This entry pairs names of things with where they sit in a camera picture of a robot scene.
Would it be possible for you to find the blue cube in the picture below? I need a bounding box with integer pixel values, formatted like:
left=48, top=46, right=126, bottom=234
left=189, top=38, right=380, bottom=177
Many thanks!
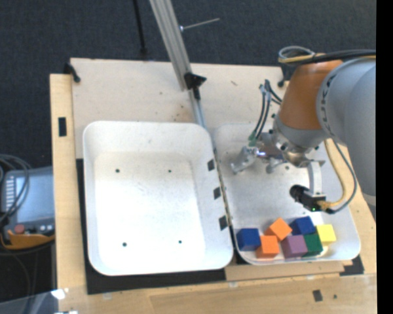
left=236, top=228, right=262, bottom=252
left=289, top=215, right=317, bottom=237

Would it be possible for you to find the orange cube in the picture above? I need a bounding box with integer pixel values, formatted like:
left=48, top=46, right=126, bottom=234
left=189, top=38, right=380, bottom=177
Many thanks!
left=264, top=217, right=293, bottom=242
left=255, top=234, right=280, bottom=259

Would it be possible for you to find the purple cube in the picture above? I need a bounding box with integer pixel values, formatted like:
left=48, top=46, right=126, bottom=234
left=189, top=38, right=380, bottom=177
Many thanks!
left=280, top=234, right=309, bottom=260

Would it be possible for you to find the green cube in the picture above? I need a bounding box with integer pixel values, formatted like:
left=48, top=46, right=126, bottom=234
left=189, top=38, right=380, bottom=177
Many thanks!
left=302, top=232, right=324, bottom=258

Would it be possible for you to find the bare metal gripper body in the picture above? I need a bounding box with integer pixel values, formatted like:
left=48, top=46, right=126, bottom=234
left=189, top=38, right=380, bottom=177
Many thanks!
left=254, top=131, right=319, bottom=169

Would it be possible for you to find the yellow cube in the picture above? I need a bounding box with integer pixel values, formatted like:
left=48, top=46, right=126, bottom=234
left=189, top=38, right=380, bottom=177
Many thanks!
left=315, top=224, right=337, bottom=245

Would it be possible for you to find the black cylinder on white bracket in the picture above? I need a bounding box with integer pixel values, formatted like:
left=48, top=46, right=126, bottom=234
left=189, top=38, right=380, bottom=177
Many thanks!
left=289, top=160, right=328, bottom=213

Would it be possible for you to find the white plastic tray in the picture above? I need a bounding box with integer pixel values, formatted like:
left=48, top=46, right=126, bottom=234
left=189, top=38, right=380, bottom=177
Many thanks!
left=212, top=122, right=362, bottom=267
left=82, top=120, right=234, bottom=277

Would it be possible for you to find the pale wood board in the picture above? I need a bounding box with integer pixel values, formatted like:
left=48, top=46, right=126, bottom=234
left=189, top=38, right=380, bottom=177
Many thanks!
left=69, top=57, right=355, bottom=283

